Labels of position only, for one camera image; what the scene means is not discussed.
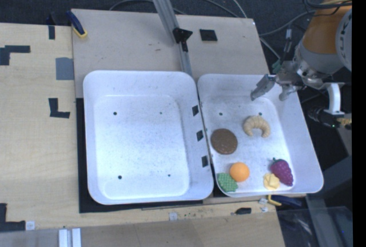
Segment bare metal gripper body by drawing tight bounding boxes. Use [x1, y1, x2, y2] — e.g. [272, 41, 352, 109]
[275, 61, 330, 90]

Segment beige toy croissant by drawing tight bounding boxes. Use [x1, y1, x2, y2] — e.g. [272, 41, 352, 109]
[242, 114, 271, 139]

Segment white plastic tray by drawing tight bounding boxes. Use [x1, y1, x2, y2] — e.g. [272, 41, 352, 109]
[82, 69, 215, 206]
[197, 73, 325, 198]

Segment brown round biscuit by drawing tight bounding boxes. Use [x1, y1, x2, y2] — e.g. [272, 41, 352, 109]
[210, 128, 239, 156]

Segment purple toy grapes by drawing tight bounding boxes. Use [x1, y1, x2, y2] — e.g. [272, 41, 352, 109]
[269, 157, 295, 187]

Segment orange toy orange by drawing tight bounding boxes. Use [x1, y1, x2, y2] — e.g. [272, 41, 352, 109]
[229, 161, 250, 183]

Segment yellow toy pasta piece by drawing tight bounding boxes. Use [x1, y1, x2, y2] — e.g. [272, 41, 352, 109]
[262, 172, 281, 191]

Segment green toy broccoli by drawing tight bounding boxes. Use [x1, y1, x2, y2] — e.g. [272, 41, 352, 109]
[216, 172, 239, 193]

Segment pale wood board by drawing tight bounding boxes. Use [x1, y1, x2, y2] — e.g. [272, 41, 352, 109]
[70, 8, 307, 207]

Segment black cylinder on white bracket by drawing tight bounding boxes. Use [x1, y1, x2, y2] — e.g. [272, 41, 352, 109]
[307, 82, 352, 130]

